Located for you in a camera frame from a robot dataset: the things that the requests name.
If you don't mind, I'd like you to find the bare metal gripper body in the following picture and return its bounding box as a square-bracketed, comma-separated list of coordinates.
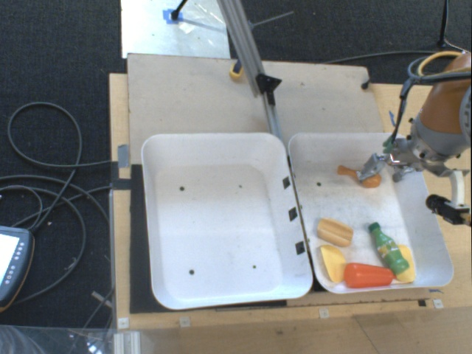
[386, 137, 460, 173]

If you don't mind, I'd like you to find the brown toy chicken drumstick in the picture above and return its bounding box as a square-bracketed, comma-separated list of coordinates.
[336, 164, 382, 190]

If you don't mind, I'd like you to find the white plastic tray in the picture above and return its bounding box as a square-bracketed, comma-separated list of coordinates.
[141, 132, 315, 311]
[288, 131, 455, 296]

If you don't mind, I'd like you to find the tan hot dog bun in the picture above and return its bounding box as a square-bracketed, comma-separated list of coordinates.
[316, 217, 355, 249]

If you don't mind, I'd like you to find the green toy bottle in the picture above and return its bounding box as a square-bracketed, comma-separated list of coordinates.
[367, 221, 412, 277]

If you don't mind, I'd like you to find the yellow toy cheese slice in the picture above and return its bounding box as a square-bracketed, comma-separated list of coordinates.
[319, 244, 348, 284]
[395, 244, 417, 284]

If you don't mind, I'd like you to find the orange toy carrot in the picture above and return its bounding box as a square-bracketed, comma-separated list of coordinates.
[343, 262, 397, 289]

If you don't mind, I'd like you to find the pale wood board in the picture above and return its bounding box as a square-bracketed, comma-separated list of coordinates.
[126, 52, 386, 166]

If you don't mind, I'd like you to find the black cylinder on white bracket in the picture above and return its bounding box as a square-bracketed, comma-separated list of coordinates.
[425, 170, 472, 226]

